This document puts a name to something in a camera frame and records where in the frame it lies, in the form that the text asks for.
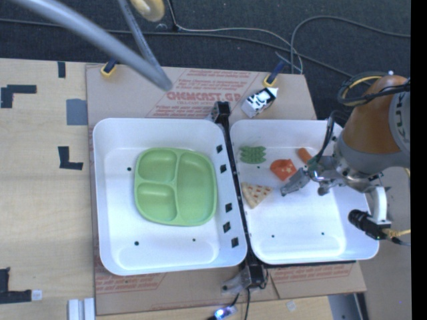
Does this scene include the green divided plate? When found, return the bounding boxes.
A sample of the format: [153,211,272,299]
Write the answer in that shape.
[133,147,218,227]

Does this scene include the tan pizza slice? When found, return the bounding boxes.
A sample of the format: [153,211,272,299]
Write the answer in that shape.
[240,181,273,210]

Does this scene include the green pea pods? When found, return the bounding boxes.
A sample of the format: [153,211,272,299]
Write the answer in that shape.
[238,145,268,165]

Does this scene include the thin black rod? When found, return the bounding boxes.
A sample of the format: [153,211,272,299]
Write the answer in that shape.
[221,120,255,267]

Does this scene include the brown cardboard board red print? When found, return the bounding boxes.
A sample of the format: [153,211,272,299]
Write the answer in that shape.
[85,63,368,316]

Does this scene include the red wedge with yellow spots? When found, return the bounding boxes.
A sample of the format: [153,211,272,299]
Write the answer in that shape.
[269,158,298,182]

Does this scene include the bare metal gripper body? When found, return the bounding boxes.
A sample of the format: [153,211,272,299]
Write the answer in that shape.
[307,154,390,193]

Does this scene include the white plastic tray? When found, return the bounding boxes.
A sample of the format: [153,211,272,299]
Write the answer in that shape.
[92,117,248,277]
[230,119,381,266]

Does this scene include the orange carrot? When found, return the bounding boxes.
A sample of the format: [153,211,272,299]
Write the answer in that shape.
[297,147,314,165]

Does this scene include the black cylinder on white bracket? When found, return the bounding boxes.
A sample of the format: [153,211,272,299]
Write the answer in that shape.
[348,185,393,241]

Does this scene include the black block with wires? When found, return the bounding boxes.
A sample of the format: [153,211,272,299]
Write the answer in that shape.
[211,101,232,124]
[246,262,267,287]

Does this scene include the black and white carton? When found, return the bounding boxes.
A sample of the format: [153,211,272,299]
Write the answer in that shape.
[240,87,279,119]

